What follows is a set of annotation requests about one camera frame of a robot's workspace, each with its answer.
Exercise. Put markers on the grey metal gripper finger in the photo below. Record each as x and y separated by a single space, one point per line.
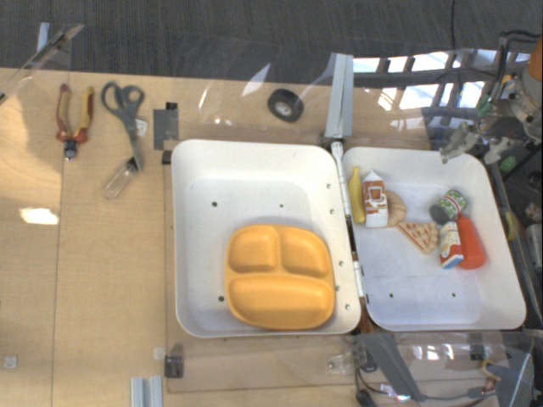
457 142
500 146

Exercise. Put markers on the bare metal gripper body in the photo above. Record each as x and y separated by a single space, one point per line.
509 122

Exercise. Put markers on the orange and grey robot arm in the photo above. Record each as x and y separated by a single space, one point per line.
535 64

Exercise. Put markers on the green and white can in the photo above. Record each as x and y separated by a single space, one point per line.
449 205

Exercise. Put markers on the tan croissant bread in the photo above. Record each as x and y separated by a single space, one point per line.
398 210

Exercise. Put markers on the pizza slice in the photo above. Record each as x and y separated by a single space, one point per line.
420 233

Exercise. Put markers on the white and orange carton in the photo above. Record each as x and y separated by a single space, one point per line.
375 202

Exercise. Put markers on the orange bottle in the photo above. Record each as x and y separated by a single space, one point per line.
471 244

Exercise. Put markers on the red and yellow carton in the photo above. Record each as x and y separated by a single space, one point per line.
450 244

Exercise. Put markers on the yellow banana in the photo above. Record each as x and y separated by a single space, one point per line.
356 197

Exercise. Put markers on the white plastic tray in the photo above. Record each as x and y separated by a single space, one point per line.
415 295
254 176

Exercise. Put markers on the black tape roll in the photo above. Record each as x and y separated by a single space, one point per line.
292 102

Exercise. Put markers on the orange divided plate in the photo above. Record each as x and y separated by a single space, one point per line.
280 299

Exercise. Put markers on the grey scissors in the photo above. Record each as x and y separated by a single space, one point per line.
127 117

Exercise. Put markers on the clear plastic vial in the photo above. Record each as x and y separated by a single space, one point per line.
118 182

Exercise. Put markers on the red and yellow pliers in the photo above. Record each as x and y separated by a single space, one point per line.
68 136

